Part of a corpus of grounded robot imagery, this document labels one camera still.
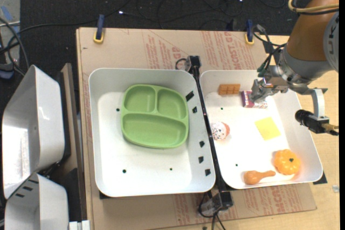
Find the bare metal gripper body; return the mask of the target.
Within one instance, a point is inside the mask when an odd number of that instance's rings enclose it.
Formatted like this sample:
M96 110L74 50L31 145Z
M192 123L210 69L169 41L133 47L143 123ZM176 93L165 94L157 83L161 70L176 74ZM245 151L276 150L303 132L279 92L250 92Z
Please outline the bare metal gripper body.
M296 74L286 65L270 65L262 79L262 86L272 93L285 93L288 89L297 93L305 93L308 91L310 83L310 79Z

